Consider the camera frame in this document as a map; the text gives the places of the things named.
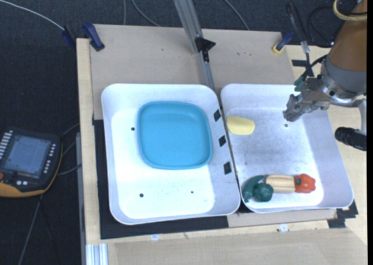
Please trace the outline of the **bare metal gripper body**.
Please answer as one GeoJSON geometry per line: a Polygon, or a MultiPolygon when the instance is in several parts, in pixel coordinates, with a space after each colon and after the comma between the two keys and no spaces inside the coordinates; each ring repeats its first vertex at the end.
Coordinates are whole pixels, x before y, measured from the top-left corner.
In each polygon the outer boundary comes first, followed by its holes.
{"type": "Polygon", "coordinates": [[[299,95],[300,111],[324,111],[331,105],[351,107],[351,93],[326,76],[309,77],[299,95]]]}

